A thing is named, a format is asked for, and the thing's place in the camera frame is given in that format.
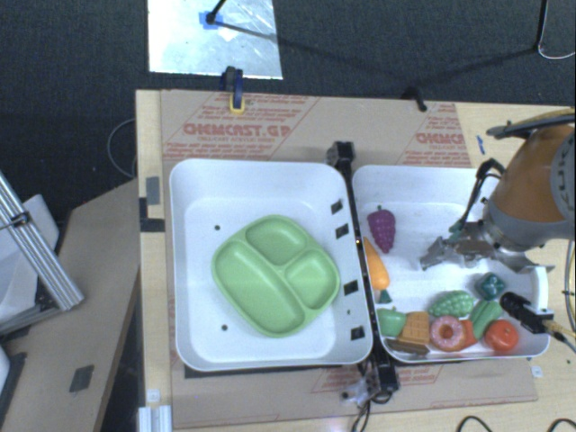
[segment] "brown cylinder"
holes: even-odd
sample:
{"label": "brown cylinder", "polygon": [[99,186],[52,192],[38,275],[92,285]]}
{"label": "brown cylinder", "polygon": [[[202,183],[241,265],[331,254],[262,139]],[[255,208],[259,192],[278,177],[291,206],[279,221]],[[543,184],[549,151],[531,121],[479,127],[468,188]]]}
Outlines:
{"label": "brown cylinder", "polygon": [[567,125],[544,128],[526,140],[492,194],[502,212],[523,221],[563,221],[552,196],[550,169],[556,150],[573,130]]}

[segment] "white tray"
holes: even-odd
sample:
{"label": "white tray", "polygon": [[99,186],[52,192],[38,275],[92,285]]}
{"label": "white tray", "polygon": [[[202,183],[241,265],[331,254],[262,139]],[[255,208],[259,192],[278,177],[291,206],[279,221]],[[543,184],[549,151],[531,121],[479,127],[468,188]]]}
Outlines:
{"label": "white tray", "polygon": [[[364,360],[373,346],[347,189],[331,166],[312,163],[195,159],[170,175],[175,265],[175,341],[182,360],[199,371]],[[343,208],[332,213],[332,205]],[[216,249],[250,222],[287,216],[328,252],[340,274],[332,304],[289,337],[257,332],[212,279]],[[349,233],[336,238],[336,229]],[[357,291],[344,293],[356,282]]]}
{"label": "white tray", "polygon": [[[448,228],[464,213],[475,174],[475,169],[421,166],[363,166],[356,171],[353,184],[362,235],[375,245],[367,216],[376,211],[378,205],[391,211],[396,218],[394,247],[386,255],[379,251],[391,277],[388,292],[392,302],[376,304],[377,308],[426,311],[442,292],[466,290],[475,296],[474,281],[489,271],[504,280],[507,291],[526,297],[537,309],[546,307],[548,280],[545,268],[541,266],[529,274],[515,274],[498,261],[483,259],[474,268],[443,263],[422,271],[419,258],[426,254],[437,237],[445,237]],[[488,196],[496,182],[488,178],[481,196]],[[478,220],[480,215],[482,205],[477,203],[469,221]],[[508,319],[508,314],[503,313],[502,317]],[[550,341],[547,335],[533,335],[521,328],[517,320],[508,320],[517,328],[520,340],[506,355],[495,356],[482,342],[452,354],[431,348],[424,356],[392,350],[385,340],[384,346],[392,356],[405,363],[528,357],[545,352]]]}

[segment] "metal profile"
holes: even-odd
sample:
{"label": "metal profile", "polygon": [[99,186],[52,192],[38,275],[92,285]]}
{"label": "metal profile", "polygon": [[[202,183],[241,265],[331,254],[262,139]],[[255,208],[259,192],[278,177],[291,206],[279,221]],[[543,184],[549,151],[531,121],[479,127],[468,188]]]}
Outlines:
{"label": "metal profile", "polygon": [[84,299],[1,171],[0,225],[10,232],[59,309],[69,311]]}

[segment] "green toy vegetable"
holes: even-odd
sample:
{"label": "green toy vegetable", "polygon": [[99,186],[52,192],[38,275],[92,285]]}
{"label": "green toy vegetable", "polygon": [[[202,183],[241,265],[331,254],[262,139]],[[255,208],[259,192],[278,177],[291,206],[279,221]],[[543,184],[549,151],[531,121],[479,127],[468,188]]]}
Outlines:
{"label": "green toy vegetable", "polygon": [[488,272],[474,284],[474,288],[483,299],[492,301],[506,289],[506,285],[497,275]]}
{"label": "green toy vegetable", "polygon": [[486,328],[497,320],[502,313],[502,308],[496,301],[479,301],[472,310],[469,320],[472,322],[472,330],[477,340],[484,335]]}
{"label": "green toy vegetable", "polygon": [[380,333],[383,336],[396,338],[406,325],[406,314],[390,309],[377,309]]}
{"label": "green toy vegetable", "polygon": [[428,310],[434,317],[443,315],[452,315],[452,317],[461,318],[468,315],[474,306],[474,298],[463,291],[449,292],[437,299],[432,307]]}

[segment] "purple grapes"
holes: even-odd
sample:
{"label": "purple grapes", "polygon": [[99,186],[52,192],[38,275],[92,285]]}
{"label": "purple grapes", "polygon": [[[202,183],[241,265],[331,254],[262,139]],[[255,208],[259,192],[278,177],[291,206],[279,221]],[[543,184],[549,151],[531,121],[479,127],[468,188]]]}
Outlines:
{"label": "purple grapes", "polygon": [[383,253],[388,253],[394,246],[396,235],[396,218],[388,210],[378,210],[368,215],[368,226],[376,245]]}

